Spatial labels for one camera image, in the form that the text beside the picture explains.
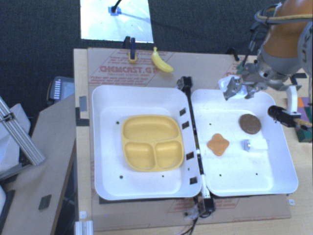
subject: yellow plate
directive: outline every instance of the yellow plate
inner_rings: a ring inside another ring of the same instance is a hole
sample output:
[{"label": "yellow plate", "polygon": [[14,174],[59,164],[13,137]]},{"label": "yellow plate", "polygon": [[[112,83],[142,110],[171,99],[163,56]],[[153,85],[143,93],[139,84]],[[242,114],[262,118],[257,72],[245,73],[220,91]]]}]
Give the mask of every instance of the yellow plate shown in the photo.
[{"label": "yellow plate", "polygon": [[165,115],[137,115],[122,125],[122,145],[128,165],[138,171],[166,171],[184,158],[178,124]]}]

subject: orange food item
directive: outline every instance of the orange food item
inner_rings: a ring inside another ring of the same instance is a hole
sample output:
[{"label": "orange food item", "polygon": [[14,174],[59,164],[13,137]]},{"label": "orange food item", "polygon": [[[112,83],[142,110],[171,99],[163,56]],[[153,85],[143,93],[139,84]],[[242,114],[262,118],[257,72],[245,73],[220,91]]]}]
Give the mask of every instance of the orange food item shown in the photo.
[{"label": "orange food item", "polygon": [[228,146],[229,141],[219,133],[214,134],[212,139],[207,143],[207,147],[217,156],[221,156]]}]

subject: wooden table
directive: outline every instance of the wooden table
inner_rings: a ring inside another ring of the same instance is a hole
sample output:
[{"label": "wooden table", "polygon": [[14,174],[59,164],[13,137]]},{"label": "wooden table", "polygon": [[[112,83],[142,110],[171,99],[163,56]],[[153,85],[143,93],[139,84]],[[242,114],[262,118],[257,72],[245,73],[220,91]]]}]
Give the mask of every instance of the wooden table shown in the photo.
[{"label": "wooden table", "polygon": [[[109,49],[112,53],[117,53],[114,49]],[[234,68],[220,67],[217,64],[225,65],[232,56],[213,54],[192,54],[192,53],[166,53],[165,60],[175,67],[171,75],[158,74],[152,80],[146,81],[146,86],[172,87],[182,75],[190,75],[194,79],[195,87],[204,89],[217,89],[217,81],[223,75],[233,72]],[[76,110],[78,110],[79,126],[76,128],[77,137],[77,163],[78,163],[78,199],[79,211],[84,211],[80,221],[92,220],[91,202],[91,173],[90,173],[90,139],[89,126],[84,125],[84,121],[89,119],[89,106],[83,111],[80,109],[80,100],[89,96],[89,72],[88,50],[76,49],[74,51],[74,72],[76,90]],[[299,79],[299,84],[303,88],[298,92],[298,96],[308,95],[308,79]],[[266,91],[276,102],[276,105],[286,106],[286,94],[272,89]],[[312,144],[299,143],[295,130],[284,127],[285,136],[296,169],[299,180],[299,187],[295,193],[288,198],[293,199],[295,205],[290,206],[291,218],[249,222],[233,222],[223,224],[203,224],[195,227],[195,235],[251,235],[251,234],[313,234],[313,188],[312,188]],[[118,230],[106,232],[94,232],[97,235],[179,235],[186,231],[188,226],[161,227],[149,229]]]},{"label": "wooden table", "polygon": [[40,112],[32,140],[46,160],[4,186],[15,194],[3,235],[54,235],[75,154],[74,95]]}]

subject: foldable tray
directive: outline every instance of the foldable tray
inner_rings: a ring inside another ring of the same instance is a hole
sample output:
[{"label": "foldable tray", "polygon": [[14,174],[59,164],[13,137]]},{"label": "foldable tray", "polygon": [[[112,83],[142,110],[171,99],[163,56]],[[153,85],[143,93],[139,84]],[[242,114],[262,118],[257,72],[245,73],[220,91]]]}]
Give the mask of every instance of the foldable tray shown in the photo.
[{"label": "foldable tray", "polygon": [[[268,116],[273,99],[264,92],[254,98],[225,101],[219,90],[192,94],[205,182],[217,196],[292,193],[298,179],[280,123]],[[243,114],[255,115],[261,130],[254,135],[239,126]],[[121,128],[137,115],[165,115],[179,126],[184,147],[181,166],[142,172],[126,162]],[[201,176],[186,95],[174,88],[104,85],[92,93],[95,188],[107,200],[193,197],[201,190]],[[221,156],[207,146],[220,133],[230,144]],[[243,142],[266,140],[268,149],[251,153]]]},{"label": "foldable tray", "polygon": [[[92,93],[95,188],[107,200],[193,197],[201,189],[188,100],[174,88],[104,85]],[[179,126],[184,157],[167,171],[131,168],[123,153],[121,129],[131,116],[165,115]]]},{"label": "foldable tray", "polygon": [[[282,125],[268,115],[275,105],[272,97],[258,92],[251,99],[224,99],[219,90],[196,90],[191,96],[206,185],[217,196],[292,193],[298,179]],[[256,134],[244,132],[239,125],[243,114],[261,122]],[[207,142],[216,133],[229,141],[229,147],[216,156]],[[267,149],[245,150],[246,140],[266,140]]]}]

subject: black clip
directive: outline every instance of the black clip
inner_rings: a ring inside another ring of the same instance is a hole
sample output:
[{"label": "black clip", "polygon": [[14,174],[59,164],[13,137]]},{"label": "black clip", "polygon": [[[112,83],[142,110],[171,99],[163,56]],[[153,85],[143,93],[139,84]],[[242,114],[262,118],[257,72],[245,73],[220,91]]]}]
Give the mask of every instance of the black clip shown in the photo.
[{"label": "black clip", "polygon": [[128,61],[130,63],[135,63],[137,61],[137,54],[136,54],[136,40],[135,37],[127,36],[123,42],[124,49],[130,49],[128,53]]},{"label": "black clip", "polygon": [[13,113],[13,112],[10,112],[8,115],[5,115],[5,116],[0,120],[0,123],[3,122],[3,121],[8,122],[8,121],[12,120],[13,118],[15,118],[14,113]]}]

